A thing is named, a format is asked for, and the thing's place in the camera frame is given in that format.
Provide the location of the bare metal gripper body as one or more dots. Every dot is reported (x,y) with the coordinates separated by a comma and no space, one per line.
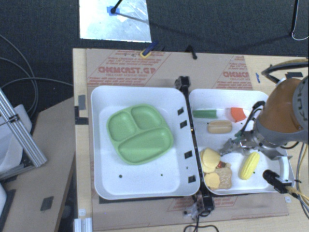
(253,142)

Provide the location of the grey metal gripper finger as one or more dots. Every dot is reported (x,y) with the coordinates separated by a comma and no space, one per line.
(233,143)
(229,151)

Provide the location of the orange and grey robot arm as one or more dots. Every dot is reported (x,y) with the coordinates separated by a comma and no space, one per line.
(281,105)

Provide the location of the small red and brown item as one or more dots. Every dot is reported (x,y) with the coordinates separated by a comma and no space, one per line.
(223,164)

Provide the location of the pale yellow crisp stack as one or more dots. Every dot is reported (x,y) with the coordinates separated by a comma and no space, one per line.
(209,159)

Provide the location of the tan bread roll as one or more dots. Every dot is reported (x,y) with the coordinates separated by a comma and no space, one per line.
(219,126)

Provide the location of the yellow ribbed corn cob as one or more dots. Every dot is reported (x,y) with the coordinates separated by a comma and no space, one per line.
(249,165)

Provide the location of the tan bread slice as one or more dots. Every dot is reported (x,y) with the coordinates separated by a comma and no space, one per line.
(225,179)

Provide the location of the orange-yellow round biscuit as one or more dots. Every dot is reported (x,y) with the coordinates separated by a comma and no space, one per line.
(212,180)

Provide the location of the thin black rod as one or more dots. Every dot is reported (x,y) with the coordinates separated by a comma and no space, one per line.
(193,134)

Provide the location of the green and white stick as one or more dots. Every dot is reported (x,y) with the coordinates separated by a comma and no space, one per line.
(204,113)

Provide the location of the white plastic tray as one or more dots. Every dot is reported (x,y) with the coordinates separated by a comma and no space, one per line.
(144,178)
(241,98)

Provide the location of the green divided plate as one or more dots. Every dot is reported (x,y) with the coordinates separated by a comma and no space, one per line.
(140,134)

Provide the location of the brown cardboard board red print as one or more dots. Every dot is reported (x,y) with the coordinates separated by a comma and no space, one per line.
(149,66)

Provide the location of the black cylinder on white bracket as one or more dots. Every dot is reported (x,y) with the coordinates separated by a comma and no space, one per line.
(274,180)

